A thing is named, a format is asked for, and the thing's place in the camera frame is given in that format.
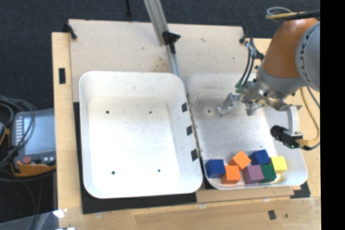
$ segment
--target block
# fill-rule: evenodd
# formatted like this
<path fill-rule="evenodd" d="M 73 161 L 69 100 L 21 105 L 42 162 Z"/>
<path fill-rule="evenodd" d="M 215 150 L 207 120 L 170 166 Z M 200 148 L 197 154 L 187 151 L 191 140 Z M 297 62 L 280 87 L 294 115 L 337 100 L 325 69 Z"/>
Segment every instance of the block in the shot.
<path fill-rule="evenodd" d="M 247 166 L 242 170 L 242 176 L 245 184 L 260 183 L 265 179 L 260 165 Z"/>
<path fill-rule="evenodd" d="M 243 170 L 250 164 L 250 158 L 243 152 L 239 151 L 229 162 L 228 165 L 237 165 L 240 170 Z"/>
<path fill-rule="evenodd" d="M 287 170 L 287 165 L 284 156 L 271 157 L 271 162 L 276 174 L 281 174 Z"/>
<path fill-rule="evenodd" d="M 208 178 L 220 178 L 225 174 L 224 161 L 222 159 L 208 160 L 205 168 Z"/>
<path fill-rule="evenodd" d="M 252 165 L 264 165 L 271 162 L 266 150 L 258 150 L 249 155 Z"/>
<path fill-rule="evenodd" d="M 225 166 L 225 175 L 222 176 L 222 184 L 236 184 L 241 180 L 241 174 L 237 165 Z"/>
<path fill-rule="evenodd" d="M 264 175 L 264 180 L 262 180 L 260 183 L 272 182 L 277 178 L 277 174 L 275 173 L 275 170 L 272 164 L 264 164 L 260 166 Z"/>

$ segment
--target yellow cube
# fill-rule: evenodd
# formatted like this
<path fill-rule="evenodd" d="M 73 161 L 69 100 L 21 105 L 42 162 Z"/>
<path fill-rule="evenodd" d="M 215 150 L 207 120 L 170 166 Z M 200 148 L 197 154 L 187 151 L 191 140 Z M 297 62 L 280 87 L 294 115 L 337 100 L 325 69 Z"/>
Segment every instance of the yellow cube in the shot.
<path fill-rule="evenodd" d="M 271 162 L 276 174 L 283 173 L 287 170 L 287 165 L 284 156 L 271 157 Z"/>

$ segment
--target wooden table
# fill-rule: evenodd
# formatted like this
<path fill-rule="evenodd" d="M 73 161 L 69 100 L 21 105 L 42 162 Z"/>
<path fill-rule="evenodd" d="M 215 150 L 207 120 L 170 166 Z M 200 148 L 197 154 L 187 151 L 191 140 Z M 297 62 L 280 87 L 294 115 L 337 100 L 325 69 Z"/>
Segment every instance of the wooden table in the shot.
<path fill-rule="evenodd" d="M 58 208 L 64 210 L 60 227 L 76 229 L 318 229 L 321 228 L 321 188 L 320 188 L 320 148 L 303 152 L 308 168 L 310 197 L 291 199 L 301 187 L 273 187 L 267 189 L 241 189 L 234 191 L 206 190 L 197 192 L 197 203 L 169 207 L 142 208 L 83 214 L 75 142 L 73 102 L 78 100 L 76 82 L 83 70 L 93 69 L 91 64 L 97 59 L 103 61 L 104 69 L 129 70 L 126 54 L 135 51 L 135 58 L 147 57 L 151 47 L 158 51 L 157 65 L 152 60 L 142 61 L 137 70 L 169 72 L 170 67 L 159 47 L 150 23 L 123 23 L 71 20 L 70 24 L 78 36 L 76 41 L 68 33 L 52 34 L 54 109 L 57 139 L 57 188 Z M 241 72 L 246 62 L 246 51 L 238 43 L 242 35 L 241 27 L 203 26 L 170 24 L 170 31 L 182 35 L 177 42 L 178 61 L 182 79 L 194 73 Z M 256 47 L 265 53 L 270 40 L 255 39 Z M 95 55 L 89 64 L 79 61 L 75 53 L 97 47 L 100 56 Z M 107 59 L 106 51 L 115 51 Z M 319 121 L 320 111 L 307 95 L 312 112 Z M 287 99 L 291 104 L 302 104 L 301 95 Z M 299 110 L 300 131 L 306 139 L 315 136 L 316 129 L 305 107 Z"/>

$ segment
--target red button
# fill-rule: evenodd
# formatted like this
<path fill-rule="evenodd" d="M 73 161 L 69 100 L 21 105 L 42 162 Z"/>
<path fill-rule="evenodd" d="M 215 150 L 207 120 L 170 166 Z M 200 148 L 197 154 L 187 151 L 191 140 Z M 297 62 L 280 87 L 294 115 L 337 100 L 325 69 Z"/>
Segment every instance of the red button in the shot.
<path fill-rule="evenodd" d="M 30 156 L 24 156 L 23 157 L 23 163 L 24 164 L 30 164 L 31 163 L 31 157 Z"/>

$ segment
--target white tray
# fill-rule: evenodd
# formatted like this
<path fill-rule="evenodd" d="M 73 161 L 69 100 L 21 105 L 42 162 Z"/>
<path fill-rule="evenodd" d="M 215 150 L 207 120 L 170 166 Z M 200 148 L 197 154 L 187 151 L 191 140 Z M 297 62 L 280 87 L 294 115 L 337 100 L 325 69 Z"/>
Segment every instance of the white tray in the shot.
<path fill-rule="evenodd" d="M 241 180 L 237 184 L 223 185 L 220 178 L 208 178 L 209 183 L 220 190 L 303 184 L 307 180 L 307 168 L 301 150 L 284 146 L 270 133 L 274 125 L 288 128 L 285 111 L 266 107 L 247 116 L 245 105 L 240 104 L 220 117 L 217 107 L 230 92 L 235 92 L 240 78 L 241 74 L 196 74 L 186 81 L 203 164 L 210 159 L 222 159 L 226 164 L 240 150 L 250 155 L 266 149 L 270 157 L 284 156 L 288 169 L 272 183 L 246 185 Z"/>
<path fill-rule="evenodd" d="M 97 198 L 191 193 L 203 176 L 184 84 L 171 73 L 85 73 L 79 82 L 82 170 Z"/>

